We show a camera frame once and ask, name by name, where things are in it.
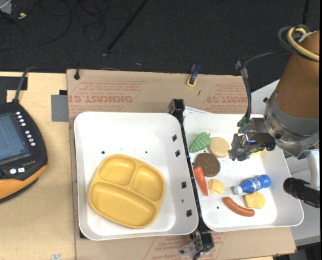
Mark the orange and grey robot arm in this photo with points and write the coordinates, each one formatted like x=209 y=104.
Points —
x=299 y=91

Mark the black cylinder on white bracket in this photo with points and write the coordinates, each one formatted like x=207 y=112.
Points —
x=302 y=189

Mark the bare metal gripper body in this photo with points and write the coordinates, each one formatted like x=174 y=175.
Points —
x=261 y=139

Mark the yellow divided plate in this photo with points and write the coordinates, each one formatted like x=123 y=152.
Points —
x=123 y=194

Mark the green grapes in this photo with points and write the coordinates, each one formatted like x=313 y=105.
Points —
x=200 y=143

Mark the orange sausage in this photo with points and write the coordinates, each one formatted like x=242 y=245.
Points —
x=238 y=208

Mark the blue and white bottle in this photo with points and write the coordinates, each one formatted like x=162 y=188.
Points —
x=254 y=184

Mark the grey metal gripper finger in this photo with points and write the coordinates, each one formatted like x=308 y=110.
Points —
x=243 y=155
x=236 y=142

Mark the thin black rod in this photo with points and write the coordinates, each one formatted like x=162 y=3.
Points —
x=189 y=156

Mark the brown round biscuit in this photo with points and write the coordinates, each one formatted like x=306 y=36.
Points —
x=207 y=164

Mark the orange carrot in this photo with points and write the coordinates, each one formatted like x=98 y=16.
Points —
x=200 y=179

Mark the white plastic tray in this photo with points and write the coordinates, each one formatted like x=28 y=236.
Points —
x=275 y=199
x=139 y=134

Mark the small yellow toy food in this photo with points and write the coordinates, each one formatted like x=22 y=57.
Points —
x=216 y=186

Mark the yellow ridged toy food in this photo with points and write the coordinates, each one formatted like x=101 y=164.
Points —
x=254 y=200

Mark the beige round biscuit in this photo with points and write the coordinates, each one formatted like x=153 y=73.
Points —
x=218 y=147

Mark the brown cardboard board red print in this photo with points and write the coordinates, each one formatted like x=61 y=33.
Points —
x=139 y=93

